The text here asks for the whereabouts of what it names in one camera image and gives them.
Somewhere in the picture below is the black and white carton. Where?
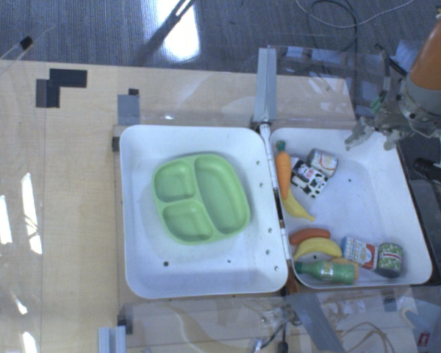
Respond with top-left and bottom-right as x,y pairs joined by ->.
290,157 -> 329,200

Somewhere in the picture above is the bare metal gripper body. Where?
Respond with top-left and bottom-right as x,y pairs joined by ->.
370,96 -> 441,140

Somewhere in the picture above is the white plastic tray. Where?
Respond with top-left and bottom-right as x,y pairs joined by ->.
118,124 -> 290,300
269,126 -> 434,290

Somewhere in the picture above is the orange sausage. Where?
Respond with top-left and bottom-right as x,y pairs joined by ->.
288,227 -> 332,246

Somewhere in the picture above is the thin black and white rod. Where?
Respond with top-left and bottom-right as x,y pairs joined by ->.
259,123 -> 294,294

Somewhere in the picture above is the green bottle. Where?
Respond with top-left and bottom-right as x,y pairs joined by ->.
294,260 -> 357,286

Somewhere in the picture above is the black cylinder on white bracket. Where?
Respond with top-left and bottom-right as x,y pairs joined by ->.
412,129 -> 441,188

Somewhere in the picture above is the yellow banana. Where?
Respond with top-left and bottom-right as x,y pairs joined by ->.
293,237 -> 344,262
280,185 -> 316,223

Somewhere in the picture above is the green can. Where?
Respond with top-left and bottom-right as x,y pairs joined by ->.
376,242 -> 404,279

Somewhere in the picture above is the white and orange carton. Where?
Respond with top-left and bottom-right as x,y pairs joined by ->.
340,236 -> 378,271

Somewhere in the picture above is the orange carrot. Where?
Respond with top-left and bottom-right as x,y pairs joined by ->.
274,140 -> 293,200

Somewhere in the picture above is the green divided plate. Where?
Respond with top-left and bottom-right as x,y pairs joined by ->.
152,152 -> 252,246

